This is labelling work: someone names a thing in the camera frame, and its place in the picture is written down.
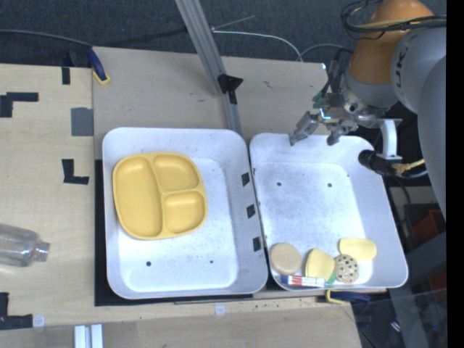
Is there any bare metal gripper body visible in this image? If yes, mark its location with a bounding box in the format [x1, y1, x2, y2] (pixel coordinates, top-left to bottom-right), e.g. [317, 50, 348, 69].
[318, 92, 386, 130]

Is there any white plastic tray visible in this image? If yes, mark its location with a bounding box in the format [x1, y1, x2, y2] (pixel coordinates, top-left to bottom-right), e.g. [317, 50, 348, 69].
[249, 132, 410, 293]
[101, 126, 269, 300]

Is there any yellow toy slice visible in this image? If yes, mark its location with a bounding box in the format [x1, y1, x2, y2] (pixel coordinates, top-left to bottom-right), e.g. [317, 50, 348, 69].
[337, 237, 378, 262]

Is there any yellow toy wedge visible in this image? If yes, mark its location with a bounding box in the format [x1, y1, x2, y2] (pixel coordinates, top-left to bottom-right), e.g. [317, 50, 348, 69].
[304, 248, 337, 286]

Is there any beige round bread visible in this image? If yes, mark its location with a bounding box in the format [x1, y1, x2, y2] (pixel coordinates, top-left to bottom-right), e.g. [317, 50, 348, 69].
[268, 242, 302, 276]

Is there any beige dotted biscuit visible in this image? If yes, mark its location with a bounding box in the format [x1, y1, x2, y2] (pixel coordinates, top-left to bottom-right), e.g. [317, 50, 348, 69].
[333, 254, 360, 285]

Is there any pale wood board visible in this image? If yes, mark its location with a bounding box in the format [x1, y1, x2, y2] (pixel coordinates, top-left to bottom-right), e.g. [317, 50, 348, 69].
[92, 46, 388, 304]

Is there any yellow divided plate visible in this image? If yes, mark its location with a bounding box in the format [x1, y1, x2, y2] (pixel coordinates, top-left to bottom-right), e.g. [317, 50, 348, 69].
[112, 152, 209, 241]

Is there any clear plastic bottle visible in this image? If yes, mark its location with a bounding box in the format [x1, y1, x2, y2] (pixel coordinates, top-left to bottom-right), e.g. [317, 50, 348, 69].
[0, 223, 51, 268]

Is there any black cylinder on white bracket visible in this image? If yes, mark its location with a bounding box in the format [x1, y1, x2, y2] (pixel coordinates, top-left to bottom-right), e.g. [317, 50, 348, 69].
[357, 118, 404, 178]

